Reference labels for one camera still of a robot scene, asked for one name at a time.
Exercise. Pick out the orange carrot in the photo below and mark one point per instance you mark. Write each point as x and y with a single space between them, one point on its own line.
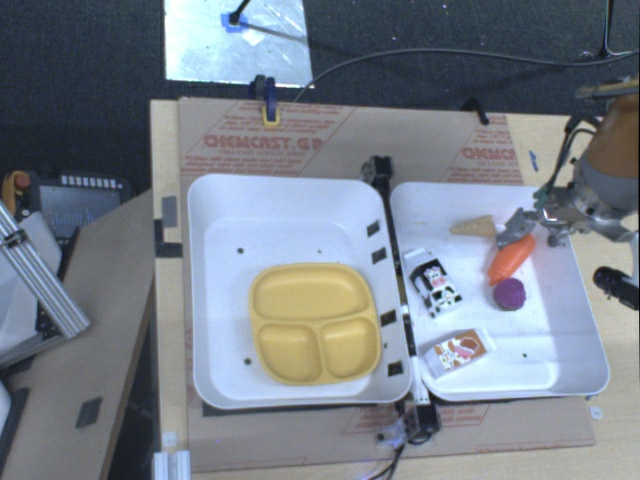
510 262

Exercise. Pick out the cow print carton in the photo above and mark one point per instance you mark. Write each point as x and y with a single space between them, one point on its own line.
436 285

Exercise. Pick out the thin black and white rod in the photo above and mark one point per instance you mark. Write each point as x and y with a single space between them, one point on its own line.
398 273

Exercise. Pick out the beige pizza slice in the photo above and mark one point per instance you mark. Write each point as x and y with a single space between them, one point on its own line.
474 227

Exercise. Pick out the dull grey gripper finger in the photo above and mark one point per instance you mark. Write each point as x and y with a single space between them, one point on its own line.
511 235
525 216

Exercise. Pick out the brown and white carton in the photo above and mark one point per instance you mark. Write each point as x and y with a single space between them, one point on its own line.
457 352

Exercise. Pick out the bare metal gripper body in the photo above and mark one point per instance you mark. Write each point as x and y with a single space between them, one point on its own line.
575 214

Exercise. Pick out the purple round biscuit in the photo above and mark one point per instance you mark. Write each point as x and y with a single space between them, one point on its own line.
510 294

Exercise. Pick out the white plastic tray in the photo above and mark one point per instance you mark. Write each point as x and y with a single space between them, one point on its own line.
300 218
545 328

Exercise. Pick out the brown cardboard board, red print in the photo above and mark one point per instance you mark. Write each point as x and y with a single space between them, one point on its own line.
320 133

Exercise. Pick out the yellow divided plate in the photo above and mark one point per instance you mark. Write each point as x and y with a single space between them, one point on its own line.
312 323

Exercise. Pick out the black cylinder on white bracket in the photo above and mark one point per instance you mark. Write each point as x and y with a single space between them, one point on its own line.
616 284

